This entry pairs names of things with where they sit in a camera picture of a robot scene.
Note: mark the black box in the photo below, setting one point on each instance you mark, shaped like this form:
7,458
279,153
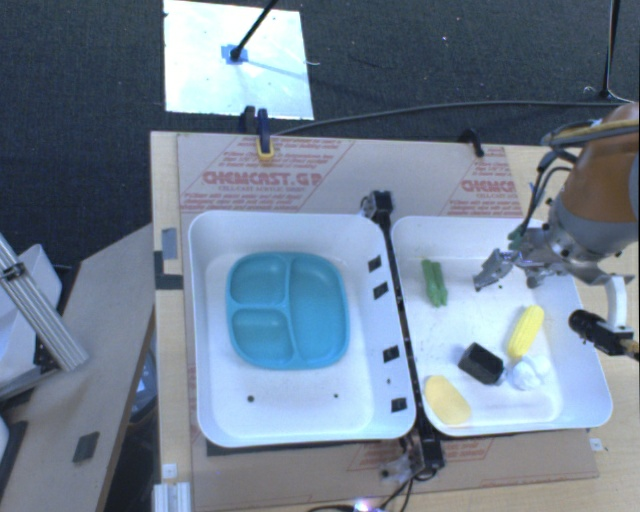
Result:
480,362

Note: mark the brown cardboard board red print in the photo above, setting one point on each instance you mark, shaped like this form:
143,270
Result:
400,175

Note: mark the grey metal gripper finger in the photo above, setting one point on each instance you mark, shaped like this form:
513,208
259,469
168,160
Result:
495,267
537,279

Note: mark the white crumpled ball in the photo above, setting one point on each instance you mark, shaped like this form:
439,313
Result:
530,372

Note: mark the blue divided plate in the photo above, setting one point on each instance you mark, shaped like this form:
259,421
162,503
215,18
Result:
300,310

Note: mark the black cylinder on white bracket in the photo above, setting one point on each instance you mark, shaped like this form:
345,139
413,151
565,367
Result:
595,327

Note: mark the yellow corn cob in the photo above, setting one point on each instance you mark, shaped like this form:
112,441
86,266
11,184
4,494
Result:
526,330

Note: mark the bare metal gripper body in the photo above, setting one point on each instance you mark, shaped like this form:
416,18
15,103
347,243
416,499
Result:
560,257

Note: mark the thin black rod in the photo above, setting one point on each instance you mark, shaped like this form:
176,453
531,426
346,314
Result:
402,320

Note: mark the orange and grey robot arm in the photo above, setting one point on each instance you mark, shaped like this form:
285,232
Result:
605,175

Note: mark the green bean pod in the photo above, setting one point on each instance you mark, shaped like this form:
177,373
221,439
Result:
434,282

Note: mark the white plastic tray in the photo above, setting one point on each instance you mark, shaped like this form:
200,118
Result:
475,320
300,400

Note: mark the yellow oval toy food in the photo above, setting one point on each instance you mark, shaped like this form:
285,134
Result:
447,400

